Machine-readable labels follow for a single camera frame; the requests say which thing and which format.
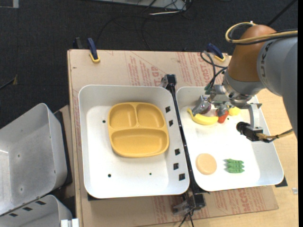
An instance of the yellow plate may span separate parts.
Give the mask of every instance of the yellow plate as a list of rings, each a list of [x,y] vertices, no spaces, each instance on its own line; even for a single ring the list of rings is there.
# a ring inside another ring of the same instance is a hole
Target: yellow plate
[[[111,146],[123,157],[151,157],[169,146],[169,133],[161,110],[149,103],[121,103],[108,114]]]

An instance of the black hole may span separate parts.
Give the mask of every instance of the black hole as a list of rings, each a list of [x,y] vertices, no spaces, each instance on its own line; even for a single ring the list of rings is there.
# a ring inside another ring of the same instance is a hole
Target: black hole
[[[185,173],[179,174],[179,181],[182,181],[185,179]]]
[[[25,208],[23,208],[23,209],[26,210],[26,211],[33,210],[33,209],[29,208],[29,207],[25,207]]]
[[[45,205],[46,204],[45,202],[42,202],[42,201],[36,201],[36,203],[38,203],[40,205]]]
[[[180,154],[180,149],[175,149],[175,155],[179,155]]]
[[[174,164],[174,170],[178,169],[179,168],[179,163],[175,163]]]

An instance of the cardboard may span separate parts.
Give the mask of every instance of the cardboard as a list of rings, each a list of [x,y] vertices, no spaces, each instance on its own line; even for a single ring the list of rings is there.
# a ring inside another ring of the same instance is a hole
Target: cardboard
[[[172,206],[182,202],[180,196],[89,201],[83,183],[78,93],[83,86],[92,84],[159,86],[161,78],[165,74],[176,75],[177,88],[206,86],[213,76],[213,68],[203,61],[200,53],[197,52],[98,51],[98,55],[100,63],[93,63],[89,57],[89,50],[68,51],[76,212],[80,224],[84,227],[136,227],[180,222],[183,216],[176,216],[172,212]],[[214,62],[227,66],[230,57],[226,57],[227,59],[223,63],[215,59]],[[218,76],[216,83],[221,81],[222,75]],[[278,203],[274,191],[276,190],[272,186],[262,186],[205,193],[206,207],[195,211],[192,218],[205,219],[276,210]],[[226,223],[226,226],[234,226],[235,224],[237,225],[238,222],[232,221],[229,224]]]

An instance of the blue clamp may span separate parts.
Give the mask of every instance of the blue clamp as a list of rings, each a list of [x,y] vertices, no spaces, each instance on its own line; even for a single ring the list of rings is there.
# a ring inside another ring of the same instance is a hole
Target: blue clamp
[[[89,46],[89,49],[90,49],[90,57],[91,57],[91,60],[94,62],[94,63],[98,63],[100,62],[100,58],[97,54],[97,48],[95,46],[95,43],[93,41],[92,38],[88,38],[87,39],[87,44]]]
[[[213,44],[209,43],[206,47],[206,50],[208,52],[211,52],[214,54],[214,57],[219,61],[225,61],[225,56],[222,54],[222,52]]]

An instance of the banana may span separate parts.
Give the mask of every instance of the banana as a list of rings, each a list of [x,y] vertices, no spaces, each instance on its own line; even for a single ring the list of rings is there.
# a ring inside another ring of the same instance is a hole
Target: banana
[[[197,113],[195,116],[193,116],[193,113],[191,111],[190,108],[187,109],[187,111],[189,112],[192,120],[198,124],[202,124],[202,125],[211,125],[214,124],[218,121],[219,117],[218,116],[204,116],[201,115],[199,113]]]
[[[239,109],[237,107],[233,107],[228,110],[230,116],[238,115],[240,113],[240,111],[241,111],[241,109]]]

